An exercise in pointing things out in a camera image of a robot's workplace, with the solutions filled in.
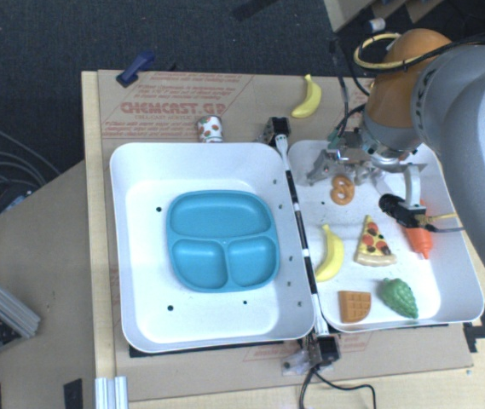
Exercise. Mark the brown cardboard board red print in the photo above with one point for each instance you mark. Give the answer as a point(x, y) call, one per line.
point(174, 100)

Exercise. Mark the small white bottle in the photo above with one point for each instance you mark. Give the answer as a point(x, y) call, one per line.
point(377, 24)

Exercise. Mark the yellow banana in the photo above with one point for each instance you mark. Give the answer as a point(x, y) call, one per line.
point(310, 100)
point(332, 254)

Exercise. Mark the white plastic tray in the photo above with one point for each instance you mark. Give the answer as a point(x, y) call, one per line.
point(148, 245)
point(438, 279)

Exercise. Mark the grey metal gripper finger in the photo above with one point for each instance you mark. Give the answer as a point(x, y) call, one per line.
point(363, 175)
point(322, 168)

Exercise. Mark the pizza slice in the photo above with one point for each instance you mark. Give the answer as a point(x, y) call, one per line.
point(372, 245)

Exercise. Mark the brown waffle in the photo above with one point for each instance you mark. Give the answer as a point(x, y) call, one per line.
point(354, 307)

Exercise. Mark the black cylinder on white bracket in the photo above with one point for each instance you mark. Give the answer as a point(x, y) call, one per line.
point(407, 211)

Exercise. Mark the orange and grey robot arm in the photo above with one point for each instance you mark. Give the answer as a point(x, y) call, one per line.
point(459, 117)

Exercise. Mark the thin black and white rod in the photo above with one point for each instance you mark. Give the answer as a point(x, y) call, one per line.
point(299, 224)

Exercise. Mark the blue divided plate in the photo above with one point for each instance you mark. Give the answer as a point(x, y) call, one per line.
point(221, 241)

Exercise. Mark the white can with orange print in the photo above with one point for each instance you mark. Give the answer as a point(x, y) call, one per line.
point(210, 129)

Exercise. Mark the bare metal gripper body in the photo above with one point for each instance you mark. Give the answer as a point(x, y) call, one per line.
point(355, 151)

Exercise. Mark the green grapes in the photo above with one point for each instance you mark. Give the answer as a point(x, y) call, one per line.
point(400, 297)

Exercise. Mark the orange carrot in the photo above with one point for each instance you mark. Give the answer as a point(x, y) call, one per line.
point(421, 240)

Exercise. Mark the orange pretzel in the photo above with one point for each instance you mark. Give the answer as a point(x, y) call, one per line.
point(338, 196)

